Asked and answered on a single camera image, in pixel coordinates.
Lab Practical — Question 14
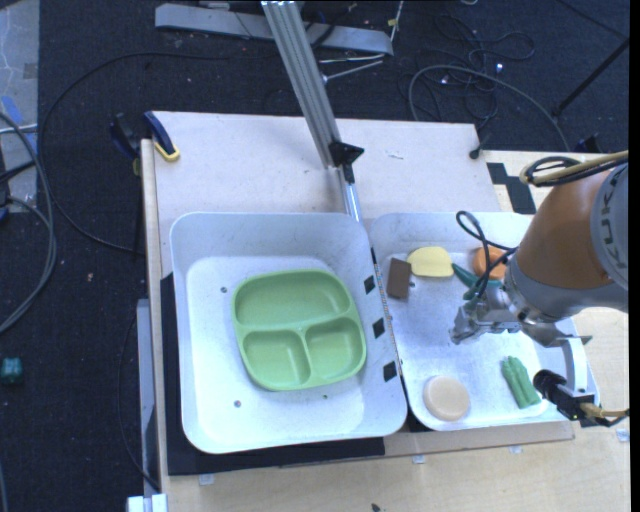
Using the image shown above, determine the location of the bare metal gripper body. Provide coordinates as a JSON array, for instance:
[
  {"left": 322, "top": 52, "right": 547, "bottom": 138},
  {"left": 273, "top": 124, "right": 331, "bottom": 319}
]
[{"left": 472, "top": 292, "right": 569, "bottom": 350}]

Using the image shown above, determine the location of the white plastic tray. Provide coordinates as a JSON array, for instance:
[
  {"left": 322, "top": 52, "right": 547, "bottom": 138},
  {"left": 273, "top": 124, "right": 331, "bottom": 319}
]
[
  {"left": 168, "top": 210, "right": 409, "bottom": 455},
  {"left": 368, "top": 211, "right": 601, "bottom": 432}
]

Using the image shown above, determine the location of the teal green cone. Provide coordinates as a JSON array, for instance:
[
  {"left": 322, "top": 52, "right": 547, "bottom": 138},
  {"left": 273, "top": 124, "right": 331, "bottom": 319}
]
[{"left": 451, "top": 262, "right": 476, "bottom": 290}]

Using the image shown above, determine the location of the orange round toy food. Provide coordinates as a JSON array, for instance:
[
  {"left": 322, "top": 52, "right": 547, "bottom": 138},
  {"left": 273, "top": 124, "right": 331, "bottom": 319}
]
[{"left": 472, "top": 245, "right": 511, "bottom": 280}]

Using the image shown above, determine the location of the green asparagus bundle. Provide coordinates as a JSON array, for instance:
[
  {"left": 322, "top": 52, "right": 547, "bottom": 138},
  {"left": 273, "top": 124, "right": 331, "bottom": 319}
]
[{"left": 501, "top": 355, "right": 543, "bottom": 410}]

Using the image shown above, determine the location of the yellow toy food slice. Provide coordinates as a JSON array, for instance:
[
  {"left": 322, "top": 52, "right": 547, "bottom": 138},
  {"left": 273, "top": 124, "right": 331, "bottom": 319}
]
[{"left": 405, "top": 245, "right": 455, "bottom": 279}]

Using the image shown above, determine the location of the beige round biscuit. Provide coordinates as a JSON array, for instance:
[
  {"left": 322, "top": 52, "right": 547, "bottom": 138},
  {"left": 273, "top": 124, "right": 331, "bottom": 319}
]
[{"left": 422, "top": 374, "right": 472, "bottom": 422}]

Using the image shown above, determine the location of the brown rectangular biscuit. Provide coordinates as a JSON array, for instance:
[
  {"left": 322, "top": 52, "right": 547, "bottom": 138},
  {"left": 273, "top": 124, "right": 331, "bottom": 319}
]
[{"left": 385, "top": 257, "right": 413, "bottom": 301}]

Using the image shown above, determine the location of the green divided plate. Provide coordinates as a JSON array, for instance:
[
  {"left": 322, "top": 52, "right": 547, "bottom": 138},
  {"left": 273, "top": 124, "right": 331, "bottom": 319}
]
[{"left": 231, "top": 268, "right": 368, "bottom": 393}]

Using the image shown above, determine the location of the pale flat board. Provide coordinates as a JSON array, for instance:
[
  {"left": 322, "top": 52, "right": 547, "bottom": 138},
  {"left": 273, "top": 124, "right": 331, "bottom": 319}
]
[{"left": 141, "top": 110, "right": 576, "bottom": 459}]

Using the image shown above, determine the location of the black cylinder on white bracket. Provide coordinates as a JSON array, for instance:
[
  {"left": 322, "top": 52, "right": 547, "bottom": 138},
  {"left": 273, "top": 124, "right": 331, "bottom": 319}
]
[{"left": 532, "top": 333, "right": 601, "bottom": 422}]

